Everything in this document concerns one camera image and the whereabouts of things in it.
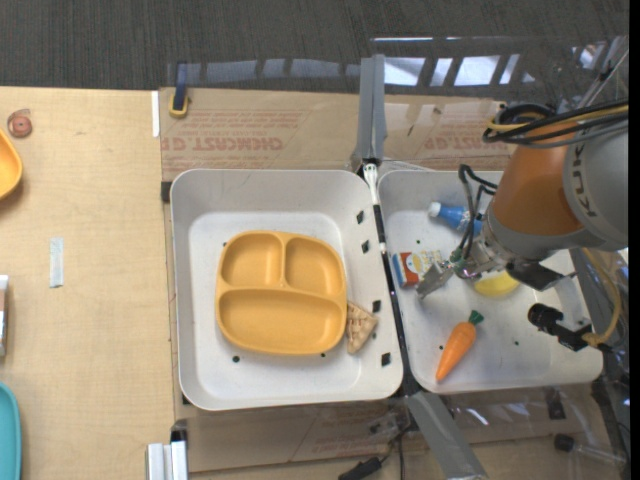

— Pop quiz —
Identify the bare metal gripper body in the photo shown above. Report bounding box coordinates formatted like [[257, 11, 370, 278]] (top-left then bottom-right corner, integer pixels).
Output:
[[451, 243, 507, 282]]

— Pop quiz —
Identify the red and white carton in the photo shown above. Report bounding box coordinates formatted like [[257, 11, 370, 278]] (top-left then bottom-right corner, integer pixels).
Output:
[[391, 249, 444, 289]]

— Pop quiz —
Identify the yellow banana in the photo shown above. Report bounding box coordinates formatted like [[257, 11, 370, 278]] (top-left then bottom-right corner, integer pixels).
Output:
[[472, 270, 521, 299]]

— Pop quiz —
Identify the blue and white bottle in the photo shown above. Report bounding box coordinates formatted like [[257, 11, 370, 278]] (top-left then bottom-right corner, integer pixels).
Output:
[[427, 201, 484, 235]]

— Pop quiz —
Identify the orange carrot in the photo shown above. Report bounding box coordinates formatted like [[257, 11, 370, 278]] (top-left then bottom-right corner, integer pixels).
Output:
[[434, 309, 485, 383]]

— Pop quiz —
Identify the tan pizza slice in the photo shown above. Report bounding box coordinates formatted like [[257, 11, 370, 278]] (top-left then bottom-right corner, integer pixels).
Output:
[[344, 300, 380, 355]]

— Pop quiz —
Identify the white plastic tray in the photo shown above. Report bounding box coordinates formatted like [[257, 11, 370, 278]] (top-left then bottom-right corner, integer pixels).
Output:
[[169, 168, 405, 412], [377, 169, 605, 396]]

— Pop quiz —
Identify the orange divided plate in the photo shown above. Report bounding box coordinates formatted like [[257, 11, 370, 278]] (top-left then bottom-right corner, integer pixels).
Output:
[[214, 230, 349, 357]]

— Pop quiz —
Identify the clear bottle with black cap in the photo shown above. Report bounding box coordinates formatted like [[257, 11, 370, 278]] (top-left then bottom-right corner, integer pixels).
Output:
[[553, 432, 627, 468]]

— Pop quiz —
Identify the brown cardboard board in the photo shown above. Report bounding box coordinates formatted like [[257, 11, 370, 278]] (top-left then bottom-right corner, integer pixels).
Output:
[[158, 86, 617, 474]]

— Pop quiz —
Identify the brown tape roll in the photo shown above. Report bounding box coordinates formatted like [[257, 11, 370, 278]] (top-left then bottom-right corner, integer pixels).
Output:
[[6, 108, 34, 139]]

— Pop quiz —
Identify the teal plate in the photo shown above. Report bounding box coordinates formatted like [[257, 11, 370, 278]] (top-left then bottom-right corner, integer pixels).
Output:
[[0, 381, 23, 480]]

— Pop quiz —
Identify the black cylinder on white bracket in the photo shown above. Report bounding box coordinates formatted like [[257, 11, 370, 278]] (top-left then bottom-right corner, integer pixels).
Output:
[[505, 260, 596, 353]]

